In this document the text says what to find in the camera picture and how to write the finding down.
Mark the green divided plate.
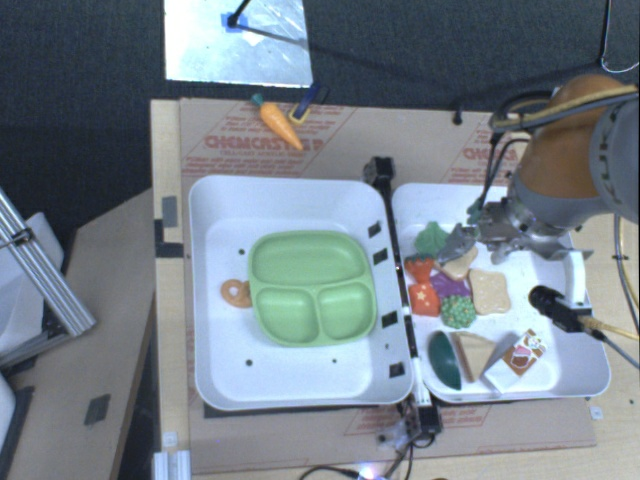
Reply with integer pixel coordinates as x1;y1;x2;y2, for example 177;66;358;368
247;229;378;348

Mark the white carton with brown print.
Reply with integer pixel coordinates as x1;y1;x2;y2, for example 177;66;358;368
481;328;549;395

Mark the orange pretzel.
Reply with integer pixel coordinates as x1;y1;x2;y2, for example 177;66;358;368
219;278;254;310

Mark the dark green cucumber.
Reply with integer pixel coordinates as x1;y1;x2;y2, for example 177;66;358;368
426;330;463;392

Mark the green lettuce leaf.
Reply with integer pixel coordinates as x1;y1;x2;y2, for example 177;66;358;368
413;220;450;259

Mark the black cylinder on white bracket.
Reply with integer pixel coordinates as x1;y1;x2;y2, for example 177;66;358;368
528;248;595;335

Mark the thin black and white rod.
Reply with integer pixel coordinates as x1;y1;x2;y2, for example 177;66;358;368
378;177;427;410

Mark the white plastic tray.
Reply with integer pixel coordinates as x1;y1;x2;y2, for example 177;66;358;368
187;174;416;413
391;182;613;405

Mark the large tan bread slice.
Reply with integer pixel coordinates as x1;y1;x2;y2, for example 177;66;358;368
467;267;513;317

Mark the red strawberry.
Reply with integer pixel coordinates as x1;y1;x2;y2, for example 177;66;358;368
403;253;436;286

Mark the brown triangular sandwich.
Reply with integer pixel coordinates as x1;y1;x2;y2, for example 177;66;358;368
449;330;498;385

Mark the orange carrot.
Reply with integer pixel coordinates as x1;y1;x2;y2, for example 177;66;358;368
250;92;305;152

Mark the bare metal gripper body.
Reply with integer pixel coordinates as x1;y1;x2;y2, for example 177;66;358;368
477;199;595;264

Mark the brown cardboard board red print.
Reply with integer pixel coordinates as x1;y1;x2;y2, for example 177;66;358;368
178;96;599;475

